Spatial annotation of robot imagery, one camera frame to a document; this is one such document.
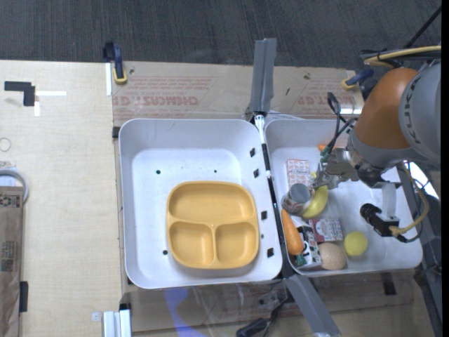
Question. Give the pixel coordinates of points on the orange and white carton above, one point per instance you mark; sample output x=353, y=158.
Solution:
x=297, y=170

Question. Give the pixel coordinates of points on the brown cardboard board red print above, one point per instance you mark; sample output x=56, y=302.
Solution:
x=196, y=93

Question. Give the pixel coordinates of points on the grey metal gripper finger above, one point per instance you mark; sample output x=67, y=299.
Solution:
x=331, y=183
x=318, y=177

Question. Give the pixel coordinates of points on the yellow banana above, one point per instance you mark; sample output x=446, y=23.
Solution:
x=317, y=204

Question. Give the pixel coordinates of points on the brown paper bag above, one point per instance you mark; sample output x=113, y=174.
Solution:
x=10, y=258

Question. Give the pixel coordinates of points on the beige round bread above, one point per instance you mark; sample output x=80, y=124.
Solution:
x=331, y=256

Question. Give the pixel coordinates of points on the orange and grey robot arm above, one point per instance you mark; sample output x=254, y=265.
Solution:
x=386, y=118

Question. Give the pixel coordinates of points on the yellow divided plate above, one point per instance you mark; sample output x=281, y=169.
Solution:
x=210, y=223

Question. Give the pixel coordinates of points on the orange carrot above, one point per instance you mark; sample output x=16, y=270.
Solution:
x=292, y=232

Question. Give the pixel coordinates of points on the white plastic tray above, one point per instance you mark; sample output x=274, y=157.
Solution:
x=196, y=142
x=382, y=251

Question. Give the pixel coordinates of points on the small orange toy piece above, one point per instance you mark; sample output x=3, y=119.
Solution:
x=321, y=147

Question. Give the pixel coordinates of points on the red and white carton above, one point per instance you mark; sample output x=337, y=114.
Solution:
x=328, y=229

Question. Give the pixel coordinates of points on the small white and orange can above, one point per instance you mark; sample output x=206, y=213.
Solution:
x=296, y=197

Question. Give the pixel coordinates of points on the black and white carton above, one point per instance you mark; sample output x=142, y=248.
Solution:
x=311, y=249

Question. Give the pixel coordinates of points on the yellow lemon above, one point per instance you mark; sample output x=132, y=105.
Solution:
x=355, y=243

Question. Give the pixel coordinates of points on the black cylinder on white bracket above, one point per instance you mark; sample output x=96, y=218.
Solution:
x=380, y=219

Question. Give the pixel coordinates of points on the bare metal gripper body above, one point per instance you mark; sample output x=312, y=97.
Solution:
x=342, y=165

